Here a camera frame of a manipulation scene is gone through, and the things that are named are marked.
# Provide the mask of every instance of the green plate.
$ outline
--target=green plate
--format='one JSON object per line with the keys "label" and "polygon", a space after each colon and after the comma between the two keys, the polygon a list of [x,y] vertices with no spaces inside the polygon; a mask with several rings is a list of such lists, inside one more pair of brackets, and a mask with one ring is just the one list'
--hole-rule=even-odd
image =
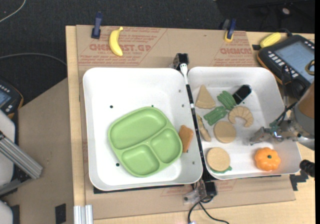
{"label": "green plate", "polygon": [[137,177],[163,170],[182,153],[176,129],[155,107],[142,107],[117,119],[109,127],[108,139],[121,164]]}

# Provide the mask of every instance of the yellow banana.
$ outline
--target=yellow banana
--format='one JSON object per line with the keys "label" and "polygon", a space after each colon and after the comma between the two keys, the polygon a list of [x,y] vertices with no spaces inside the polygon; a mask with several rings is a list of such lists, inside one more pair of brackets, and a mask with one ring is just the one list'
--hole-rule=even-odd
{"label": "yellow banana", "polygon": [[118,43],[119,34],[122,30],[124,30],[122,26],[119,27],[119,29],[113,30],[109,37],[110,49],[117,56],[123,55],[122,49],[120,48],[120,45]]}

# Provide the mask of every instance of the blue clamp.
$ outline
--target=blue clamp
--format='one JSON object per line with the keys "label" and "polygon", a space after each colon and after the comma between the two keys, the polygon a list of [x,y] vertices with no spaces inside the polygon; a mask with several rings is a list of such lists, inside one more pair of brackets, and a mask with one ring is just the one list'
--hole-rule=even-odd
{"label": "blue clamp", "polygon": [[94,19],[94,28],[92,29],[91,38],[99,39],[100,38],[100,26],[102,22],[102,13],[98,11]]}
{"label": "blue clamp", "polygon": [[225,32],[225,36],[224,36],[224,40],[225,40],[227,43],[231,43],[232,40],[234,39],[234,31],[235,31],[235,28],[236,28],[236,19],[233,18],[233,19],[231,20],[229,29]]}

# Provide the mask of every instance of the black floor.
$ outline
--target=black floor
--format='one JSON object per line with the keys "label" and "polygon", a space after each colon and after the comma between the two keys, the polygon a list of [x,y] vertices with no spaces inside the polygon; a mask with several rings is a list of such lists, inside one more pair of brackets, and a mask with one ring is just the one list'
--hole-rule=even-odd
{"label": "black floor", "polygon": [[[281,2],[291,15],[279,15],[279,6],[248,8]],[[23,0],[0,0],[0,20]],[[26,0],[15,15],[0,22],[0,76],[9,80],[27,103],[67,77],[66,67],[46,54],[66,61],[66,25],[93,25],[95,14],[102,25],[219,29],[224,19],[236,19],[236,29],[315,33],[315,0]]]}

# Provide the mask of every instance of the toy pumpkin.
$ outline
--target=toy pumpkin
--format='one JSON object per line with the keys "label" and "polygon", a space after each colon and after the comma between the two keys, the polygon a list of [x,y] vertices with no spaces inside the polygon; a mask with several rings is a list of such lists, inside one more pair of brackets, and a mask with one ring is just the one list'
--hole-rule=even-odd
{"label": "toy pumpkin", "polygon": [[256,166],[264,171],[276,170],[281,163],[277,151],[269,147],[260,148],[254,156]]}

